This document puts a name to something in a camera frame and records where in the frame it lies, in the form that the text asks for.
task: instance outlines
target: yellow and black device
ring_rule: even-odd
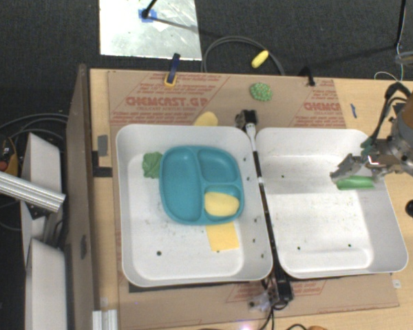
[[[0,171],[13,176],[19,174],[19,159],[14,143],[4,135],[0,135]]]

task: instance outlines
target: teal plate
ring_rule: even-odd
[[[187,225],[214,225],[236,219],[243,211],[240,170],[226,151],[210,146],[177,146],[160,163],[159,190],[165,212]],[[228,217],[208,214],[204,195],[219,192],[239,199],[237,212]]]

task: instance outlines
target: black carpet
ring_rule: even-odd
[[[203,51],[216,38],[240,35],[267,46],[288,75],[309,66],[323,77],[373,78],[381,70],[400,76],[393,58],[401,0],[195,2]],[[0,124],[33,113],[67,113],[79,63],[168,69],[167,60],[99,55],[98,13],[98,0],[0,0]],[[407,0],[401,45],[401,51],[413,50],[413,0]],[[255,53],[247,45],[223,45],[211,53],[209,71],[277,73],[272,63],[251,69]],[[180,69],[197,72],[200,63],[181,62]],[[404,79],[413,80],[413,69],[405,69]],[[0,211],[0,218],[15,226],[18,210]],[[19,234],[1,228],[0,329],[23,328],[22,263]]]

